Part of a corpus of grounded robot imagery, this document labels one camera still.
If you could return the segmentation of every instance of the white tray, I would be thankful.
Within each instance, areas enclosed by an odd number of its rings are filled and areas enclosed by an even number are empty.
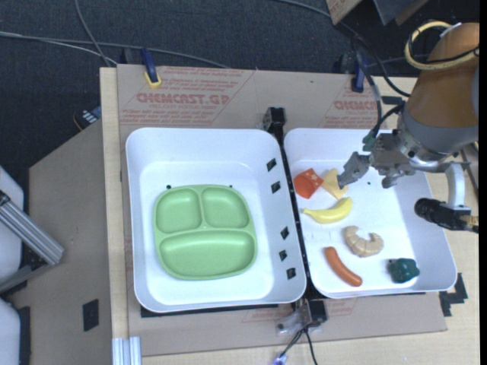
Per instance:
[[[361,152],[361,140],[368,131],[348,129],[294,129],[285,136],[285,151],[293,178],[313,168],[319,176],[336,168],[339,173],[353,151]],[[399,179],[398,185],[383,189],[382,177],[374,168],[349,185],[345,196],[353,200],[348,217],[334,224],[319,224],[300,213],[304,245],[310,265],[311,280],[323,295],[332,298],[384,294],[406,294],[446,290],[457,279],[457,270],[444,231],[414,212],[415,202],[430,198],[425,174]],[[303,208],[330,208],[336,203],[325,189],[319,188],[309,200],[297,195]],[[358,234],[368,237],[378,233],[384,249],[377,255],[359,257],[346,245],[342,229],[355,225]],[[336,276],[326,263],[323,249],[334,246],[345,265],[360,275],[363,284],[352,287]],[[417,278],[404,284],[392,282],[387,271],[389,259],[411,258],[421,271]]]
[[[279,145],[256,129],[135,130],[126,142],[134,286],[138,301],[157,312],[291,303],[306,287],[297,230]],[[276,165],[268,170],[267,164]],[[271,185],[279,182],[273,192]],[[167,186],[230,186],[246,199],[257,235],[257,257],[244,273],[188,281],[158,261],[152,229],[156,198]],[[284,238],[281,232],[287,228]],[[279,253],[285,251],[281,260]],[[294,277],[288,273],[294,269]]]
[[[21,318],[17,311],[0,299],[0,363],[18,365],[21,347]]]

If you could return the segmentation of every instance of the toy food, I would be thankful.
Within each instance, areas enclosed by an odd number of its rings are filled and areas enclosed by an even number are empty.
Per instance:
[[[338,185],[338,170],[333,168],[323,177],[321,186],[326,189],[331,195],[340,200],[344,194],[349,190],[349,186],[344,186],[340,189]]]
[[[299,173],[294,179],[294,190],[303,198],[310,198],[323,183],[313,168]]]
[[[353,253],[361,257],[368,257],[378,254],[384,248],[384,241],[378,234],[371,233],[371,239],[366,240],[357,235],[357,230],[357,226],[348,226],[344,229],[343,234]]]
[[[353,287],[360,287],[362,285],[362,279],[357,276],[353,271],[348,269],[340,259],[336,249],[334,247],[325,248],[325,257],[329,263],[331,269],[347,284]]]
[[[405,283],[419,276],[419,269],[414,259],[390,259],[387,270],[395,283]]]
[[[315,221],[322,224],[333,223],[342,220],[352,210],[352,199],[343,198],[332,208],[327,210],[309,210],[305,208],[303,214],[310,215]]]

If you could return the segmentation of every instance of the wooden table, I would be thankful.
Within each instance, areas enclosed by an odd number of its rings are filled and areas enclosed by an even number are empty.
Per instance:
[[[381,80],[378,82],[383,89],[382,94],[388,94],[387,86]],[[100,86],[103,110],[103,152],[112,336],[113,338],[127,339],[129,337],[129,325],[115,68],[102,68],[100,70]],[[447,187],[444,177],[428,175],[428,181],[435,198],[446,200]],[[470,183],[467,183],[466,188],[466,204],[473,209],[474,214],[478,214],[478,200]],[[447,231],[447,238],[454,254],[457,270],[463,275],[469,298],[464,304],[453,306],[453,316],[447,318],[446,332],[317,342],[314,344],[314,352],[318,363],[413,363],[416,365],[480,363],[479,237],[474,233]],[[271,363],[276,353],[281,349],[272,346],[143,357],[143,364],[265,364]],[[289,355],[288,365],[312,363],[307,344],[297,344],[291,349]]]

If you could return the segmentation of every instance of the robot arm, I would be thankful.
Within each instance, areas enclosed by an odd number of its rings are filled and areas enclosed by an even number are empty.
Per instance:
[[[426,63],[411,54],[414,39],[431,27],[444,27],[441,39]],[[442,227],[460,230],[472,227],[463,220],[469,215],[463,206],[464,163],[446,162],[466,144],[479,140],[479,24],[451,26],[431,22],[417,29],[406,45],[406,59],[422,70],[406,104],[400,108],[396,129],[391,133],[367,136],[369,155],[355,152],[338,175],[341,187],[359,180],[375,168],[390,188],[402,176],[417,170],[446,173],[450,196],[447,203],[416,203],[416,213]]]

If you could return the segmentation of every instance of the green divided plate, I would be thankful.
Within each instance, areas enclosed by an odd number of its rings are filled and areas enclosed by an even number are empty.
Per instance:
[[[164,269],[186,280],[238,275],[257,255],[249,207],[228,186],[181,186],[161,193],[154,204],[154,238]]]

